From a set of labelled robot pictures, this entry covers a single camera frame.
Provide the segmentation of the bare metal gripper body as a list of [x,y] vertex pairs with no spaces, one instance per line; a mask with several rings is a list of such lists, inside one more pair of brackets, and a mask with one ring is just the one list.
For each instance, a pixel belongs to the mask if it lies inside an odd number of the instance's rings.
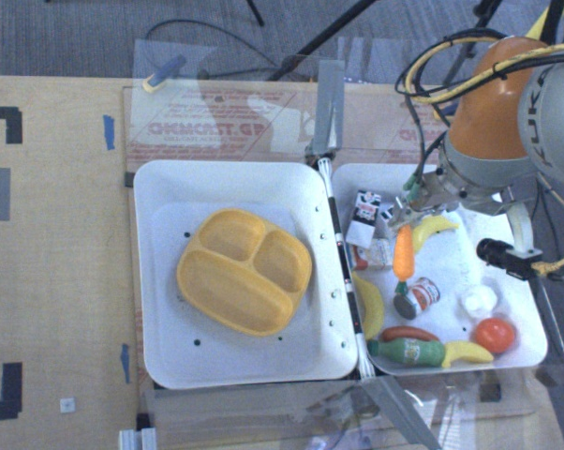
[[408,205],[417,212],[452,211],[458,205],[488,216],[503,214],[508,204],[500,198],[501,189],[484,187],[464,179],[449,168],[425,172],[408,191]]

